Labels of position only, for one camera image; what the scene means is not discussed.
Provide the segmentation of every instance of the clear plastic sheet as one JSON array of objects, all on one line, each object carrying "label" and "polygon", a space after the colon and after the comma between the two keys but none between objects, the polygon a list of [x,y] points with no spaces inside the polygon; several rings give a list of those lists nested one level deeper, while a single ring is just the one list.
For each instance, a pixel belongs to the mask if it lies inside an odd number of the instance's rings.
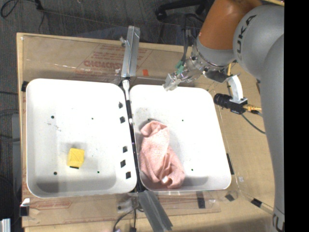
[{"label": "clear plastic sheet", "polygon": [[[90,66],[84,68],[81,64],[90,61],[91,57],[98,57],[97,49],[102,55],[113,53],[114,64],[122,63],[124,48],[118,40],[88,39],[84,37],[62,37],[51,35],[19,34],[17,38],[19,86],[35,78],[53,78],[86,80],[97,82],[111,82],[118,84],[121,80],[119,73],[105,71],[105,67]],[[181,45],[140,44],[138,53],[137,76],[131,79],[131,86],[138,84],[161,85],[167,73],[174,70],[175,64],[183,54]],[[232,69],[238,73],[239,67]],[[254,80],[246,74],[240,76],[243,84],[244,96],[259,105],[259,96],[254,87]],[[226,93],[225,85],[219,85],[203,76],[193,83],[182,84],[186,87],[200,87],[206,89],[212,96],[216,93]],[[19,95],[21,105],[22,136],[25,137],[25,102],[24,92]],[[273,205],[273,176],[268,155],[266,139],[254,131],[239,115],[217,107],[216,112],[221,127],[227,155],[233,169],[231,185],[226,190],[208,191],[201,193],[180,193],[179,195],[158,195],[159,201],[176,228],[181,228],[182,221],[177,218],[183,215],[192,216],[193,220],[187,222],[191,227],[202,226],[204,231],[208,225],[199,224],[195,216],[201,218],[202,214],[211,216],[209,226],[220,228],[220,231],[250,231],[251,226],[257,230],[267,232],[271,221]],[[261,128],[263,124],[260,118],[251,117],[252,121]],[[23,156],[25,155],[24,142],[22,143]],[[30,198],[29,215],[23,217],[23,226],[32,228],[40,225],[57,224],[84,224],[86,222],[116,221],[125,210],[118,209],[119,204],[126,202],[134,196],[134,193],[114,195],[99,195],[87,197],[70,197],[58,199],[39,199],[34,197],[27,189],[25,180],[26,166],[23,163],[23,199]],[[252,201],[260,201],[260,209]],[[204,202],[205,208],[201,208],[199,201]],[[145,218],[143,212],[138,212],[138,218]],[[149,227],[140,225],[143,231]]]}]

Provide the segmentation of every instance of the pink cloth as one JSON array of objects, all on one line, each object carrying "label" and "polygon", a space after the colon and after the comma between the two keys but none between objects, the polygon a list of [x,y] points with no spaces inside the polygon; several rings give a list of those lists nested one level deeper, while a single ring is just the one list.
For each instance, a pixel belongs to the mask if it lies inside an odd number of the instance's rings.
[{"label": "pink cloth", "polygon": [[183,166],[169,146],[169,130],[166,125],[151,121],[141,133],[144,136],[140,151],[140,169],[152,182],[161,182],[170,189],[183,184]]}]

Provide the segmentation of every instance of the small black hole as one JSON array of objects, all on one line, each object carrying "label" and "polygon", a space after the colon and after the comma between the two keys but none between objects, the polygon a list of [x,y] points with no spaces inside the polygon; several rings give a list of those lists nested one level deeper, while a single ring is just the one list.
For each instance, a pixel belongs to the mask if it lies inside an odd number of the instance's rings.
[{"label": "small black hole", "polygon": [[126,160],[120,162],[120,167],[123,168],[126,165]]},{"label": "small black hole", "polygon": [[126,172],[126,179],[129,179],[129,178],[131,178],[131,172],[130,171]]}]

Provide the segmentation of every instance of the black tape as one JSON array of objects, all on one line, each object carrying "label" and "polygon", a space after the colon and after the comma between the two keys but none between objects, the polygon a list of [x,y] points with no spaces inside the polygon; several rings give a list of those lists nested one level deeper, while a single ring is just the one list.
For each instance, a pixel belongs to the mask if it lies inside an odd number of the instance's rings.
[{"label": "black tape", "polygon": [[262,202],[259,201],[258,199],[253,199],[253,200],[251,201],[251,203],[253,203],[255,206],[261,208]]},{"label": "black tape", "polygon": [[128,118],[132,118],[130,100],[127,100],[127,101],[126,101],[126,110],[127,110],[127,116],[128,116]]},{"label": "black tape", "polygon": [[199,209],[206,209],[206,203],[202,192],[197,192],[197,204]]},{"label": "black tape", "polygon": [[232,201],[235,200],[234,197],[233,197],[231,194],[227,194],[227,195],[225,195],[225,197],[226,197],[230,202],[232,202]]},{"label": "black tape", "polygon": [[29,83],[29,82],[26,82],[26,81],[23,82],[23,84],[21,85],[21,91],[23,91],[23,92],[26,91],[26,88],[27,88],[28,83]]},{"label": "black tape", "polygon": [[231,162],[231,159],[230,159],[230,155],[227,153],[226,157],[227,157],[228,166],[230,167],[231,175],[233,175],[235,173],[234,173],[234,169],[233,169],[232,162]]}]

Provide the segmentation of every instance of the black cable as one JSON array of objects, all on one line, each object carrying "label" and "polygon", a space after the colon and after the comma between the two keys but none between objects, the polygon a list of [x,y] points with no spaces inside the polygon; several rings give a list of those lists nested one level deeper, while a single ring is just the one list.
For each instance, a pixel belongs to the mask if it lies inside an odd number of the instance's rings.
[{"label": "black cable", "polygon": [[12,114],[18,114],[18,110],[14,109],[7,109],[7,110],[2,110],[0,111],[0,117],[5,116],[5,115],[12,115]]},{"label": "black cable", "polygon": [[130,214],[132,211],[135,211],[135,209],[121,215],[118,220],[115,222],[115,225],[114,225],[114,228],[112,229],[112,232],[115,232],[116,231],[116,225],[118,224],[118,222],[120,222],[121,219],[123,219],[126,215]]},{"label": "black cable", "polygon": [[[14,6],[12,7],[12,9],[11,9],[6,15],[4,15],[4,14],[3,14],[3,10],[4,10],[5,6],[6,6],[7,4],[9,4],[10,2],[12,2],[12,1],[17,1],[17,2],[14,4]],[[8,17],[9,14],[10,14],[10,13],[13,11],[13,9],[16,7],[16,5],[18,4],[19,1],[20,1],[20,0],[8,0],[6,3],[4,3],[3,6],[2,6],[2,8],[1,8],[1,17],[3,17],[3,18]]]},{"label": "black cable", "polygon": [[9,137],[0,135],[0,141],[1,141],[1,142],[13,143],[13,142],[19,142],[19,141],[20,141],[20,138],[9,138]]},{"label": "black cable", "polygon": [[[13,2],[13,1],[16,1],[16,2],[15,2],[15,4],[13,5],[13,7],[11,8],[11,10],[10,10],[7,14],[4,14],[3,11],[4,11],[4,9],[6,8],[6,6],[7,6],[9,3]],[[8,17],[8,16],[10,15],[10,13],[12,13],[12,11],[14,10],[14,8],[16,7],[16,5],[17,5],[20,1],[32,2],[32,3],[34,3],[34,4],[37,6],[37,8],[39,7],[39,4],[36,3],[36,2],[33,1],[33,0],[8,0],[8,1],[6,1],[6,2],[3,4],[3,6],[1,7],[1,10],[0,10],[0,15],[1,15],[1,17],[2,17],[2,18]],[[44,10],[40,10],[40,11],[43,12],[43,16],[42,16],[42,19],[41,19],[41,23],[40,23],[40,25],[39,25],[39,27],[38,27],[38,30],[40,30],[41,25],[43,24],[43,21],[44,21],[44,18],[45,18],[45,11],[44,11]]]},{"label": "black cable", "polygon": [[14,226],[18,222],[19,219],[20,219],[20,216],[18,216],[18,218],[13,223],[11,223],[11,227]]},{"label": "black cable", "polygon": [[134,209],[134,228],[136,227],[136,209]]},{"label": "black cable", "polygon": [[[193,18],[197,19],[198,21],[200,21],[201,23],[204,23],[204,20],[203,20],[203,19],[199,18],[196,14],[192,14],[192,13],[186,13],[186,14],[171,14],[171,15],[168,16],[167,18],[170,18],[171,16],[176,16],[176,17],[181,16],[181,17],[183,17],[183,18],[182,18],[182,23],[181,23],[182,29],[185,27],[185,20],[186,20],[187,18],[190,18],[190,17],[193,17]],[[160,23],[160,26],[159,26],[159,37],[158,37],[158,40],[157,40],[157,44],[159,44],[160,41],[162,40],[162,34],[163,34],[164,27],[165,27],[165,24],[166,24],[166,23],[165,23],[165,20],[166,20],[167,18],[164,18],[164,19],[161,21],[161,23]]]},{"label": "black cable", "polygon": [[185,29],[183,29],[183,57],[181,59],[181,61],[185,62],[185,56],[187,55],[187,40],[186,40],[186,35],[185,35]]},{"label": "black cable", "polygon": [[7,92],[7,91],[0,91],[0,94],[6,94],[6,95],[18,95],[18,93],[15,93],[15,92]]},{"label": "black cable", "polygon": [[241,116],[242,116],[253,128],[257,129],[260,133],[265,134],[264,131],[262,131],[261,129],[257,128],[249,119],[247,119],[247,118],[245,117],[244,114],[241,114]]}]

